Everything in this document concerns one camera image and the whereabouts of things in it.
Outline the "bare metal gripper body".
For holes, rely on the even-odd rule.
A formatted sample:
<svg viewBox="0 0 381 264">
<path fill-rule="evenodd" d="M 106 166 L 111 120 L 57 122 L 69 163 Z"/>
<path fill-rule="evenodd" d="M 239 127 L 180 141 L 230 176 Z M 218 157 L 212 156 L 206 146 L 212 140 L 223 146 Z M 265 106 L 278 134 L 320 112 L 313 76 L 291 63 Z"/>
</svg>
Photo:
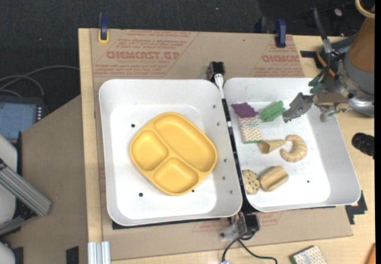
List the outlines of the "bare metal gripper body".
<svg viewBox="0 0 381 264">
<path fill-rule="evenodd" d="M 355 111 L 374 116 L 374 97 L 360 91 L 318 92 L 312 95 L 312 101 L 325 115 Z"/>
</svg>

